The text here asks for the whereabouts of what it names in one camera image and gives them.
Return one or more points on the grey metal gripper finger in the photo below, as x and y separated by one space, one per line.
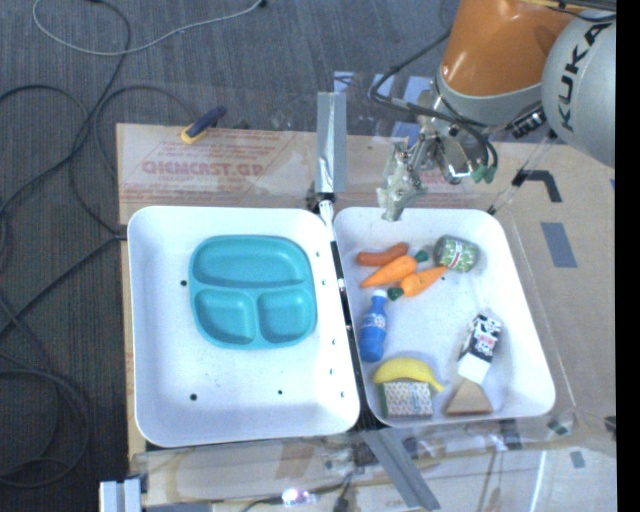
392 172
402 200

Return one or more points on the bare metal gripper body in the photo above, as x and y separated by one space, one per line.
442 145

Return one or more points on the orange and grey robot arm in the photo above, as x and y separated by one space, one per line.
500 45

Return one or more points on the orange sausage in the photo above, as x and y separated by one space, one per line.
381 255

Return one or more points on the orange carrot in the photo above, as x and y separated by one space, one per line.
420 282
390 272

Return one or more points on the green can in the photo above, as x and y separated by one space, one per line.
456 254

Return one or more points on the white plastic tray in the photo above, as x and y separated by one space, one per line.
225 400
430 325

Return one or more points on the blue bottle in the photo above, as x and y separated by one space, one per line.
373 330

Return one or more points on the black and white carton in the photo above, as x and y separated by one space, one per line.
482 340

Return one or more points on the yellow banana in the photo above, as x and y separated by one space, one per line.
405 369

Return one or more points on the blue divided plate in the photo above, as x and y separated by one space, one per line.
252 292

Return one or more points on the patterned packet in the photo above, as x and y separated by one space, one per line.
407 399

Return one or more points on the brown cardboard board red print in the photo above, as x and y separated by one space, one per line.
575 320

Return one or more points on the brown bread slice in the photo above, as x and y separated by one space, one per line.
469 401

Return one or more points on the black cylinder on white bracket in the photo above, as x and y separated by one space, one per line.
529 123

